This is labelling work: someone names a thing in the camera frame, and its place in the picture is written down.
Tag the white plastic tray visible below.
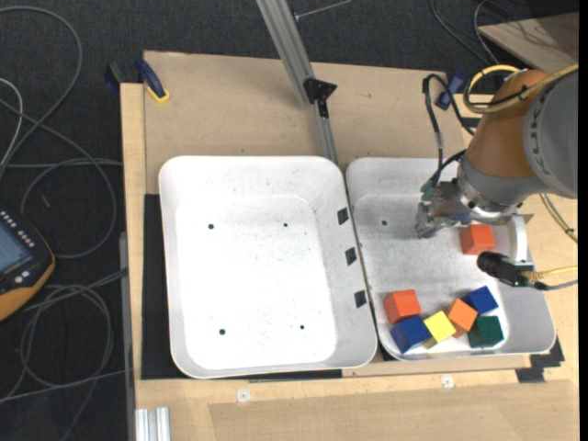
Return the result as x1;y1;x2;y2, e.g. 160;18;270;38
158;154;379;379
344;156;558;363

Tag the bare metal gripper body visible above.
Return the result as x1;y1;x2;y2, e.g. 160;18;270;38
421;180;523;227

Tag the brown cardboard board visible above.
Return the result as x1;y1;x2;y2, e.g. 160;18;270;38
142;50;534;379

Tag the orange cube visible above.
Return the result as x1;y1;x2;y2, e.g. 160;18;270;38
383;288;423;325
446;298;480;339
459;223;496;256

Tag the blue cube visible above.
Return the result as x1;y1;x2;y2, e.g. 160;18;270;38
462;285;500;316
390;314;434;355

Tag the green cube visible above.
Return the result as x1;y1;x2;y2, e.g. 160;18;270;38
467;315;505;350

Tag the yellow cube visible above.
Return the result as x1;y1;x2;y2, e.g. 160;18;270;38
422;310;458;350

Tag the black cylinder on white bracket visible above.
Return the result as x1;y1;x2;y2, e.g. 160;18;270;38
476;215;536;288

